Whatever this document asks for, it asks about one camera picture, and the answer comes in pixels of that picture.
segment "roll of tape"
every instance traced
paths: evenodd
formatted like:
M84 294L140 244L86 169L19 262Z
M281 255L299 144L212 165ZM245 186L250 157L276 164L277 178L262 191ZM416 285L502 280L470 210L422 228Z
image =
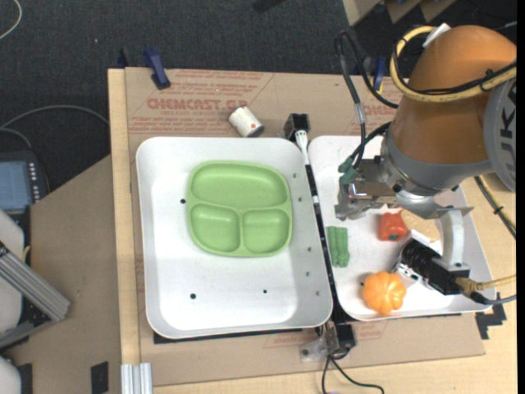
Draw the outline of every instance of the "roll of tape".
M257 137L264 131L263 124L246 105L242 105L234 110L228 121L243 137Z

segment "orange pumpkin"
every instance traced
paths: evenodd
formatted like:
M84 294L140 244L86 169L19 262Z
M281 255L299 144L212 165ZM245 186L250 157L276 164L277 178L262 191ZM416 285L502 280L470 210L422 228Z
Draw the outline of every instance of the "orange pumpkin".
M364 280L363 298L368 308L387 315L393 309L403 306L407 288L398 274L379 272L370 274Z

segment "black floor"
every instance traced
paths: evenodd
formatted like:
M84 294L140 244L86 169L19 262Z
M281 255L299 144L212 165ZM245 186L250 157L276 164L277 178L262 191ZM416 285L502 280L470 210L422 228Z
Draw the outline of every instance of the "black floor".
M107 118L107 69L119 51L159 49L166 67L340 74L333 40L349 30L341 0L19 0L23 17L0 39L0 126L23 112L75 105ZM16 20L0 0L0 35ZM517 20L517 0L458 0L431 22L498 28ZM389 57L418 8L392 24L378 6L354 28L363 55ZM501 31L517 42L516 27ZM410 55L407 65L415 61ZM30 115L10 128L26 136L56 189L109 154L107 126L71 109ZM0 132L0 152L24 149Z

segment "white tray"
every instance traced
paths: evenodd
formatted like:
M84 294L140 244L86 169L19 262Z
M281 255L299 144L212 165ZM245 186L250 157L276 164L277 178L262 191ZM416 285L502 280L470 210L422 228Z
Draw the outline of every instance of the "white tray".
M351 136L321 136L314 139L308 146L308 154L312 164L313 175L322 220L325 227L346 227L349 233L350 261L347 268L333 268L337 296L343 310L351 317L362 320L379 320L387 318L406 318L415 316L457 314L488 309L489 306L478 304L463 295L442 295L429 288L422 280L415 282L402 273L407 295L403 306L392 311L387 317L379 315L369 309L362 297L364 278L381 270L391 270L397 259L401 245L406 240L398 242L381 241L377 237L379 217L388 208L369 209L363 218L341 221L336 218L334 205L337 203L339 191L339 177L337 167L347 159L358 146L360 139ZM365 149L365 158L373 158L379 154L381 139L372 140ZM436 197L438 204L455 207L466 207L467 203L461 188L456 191L447 191ZM466 250L463 261L472 268L470 277L479 282L491 280L491 272L479 242L472 218L464 218ZM438 253L442 253L441 241L428 244ZM482 292L484 296L494 299L495 289Z
M292 199L290 244L265 258L209 254L191 239L185 205L190 172L213 160L275 168ZM299 149L284 139L153 137L136 155L144 241L146 312L171 339L310 328L332 301Z

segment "green plate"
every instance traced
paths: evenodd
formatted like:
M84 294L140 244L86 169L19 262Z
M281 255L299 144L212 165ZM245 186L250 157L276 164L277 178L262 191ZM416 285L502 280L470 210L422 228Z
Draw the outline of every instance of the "green plate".
M186 205L189 233L209 253L263 257L290 243L290 189L272 167L202 163L189 176Z

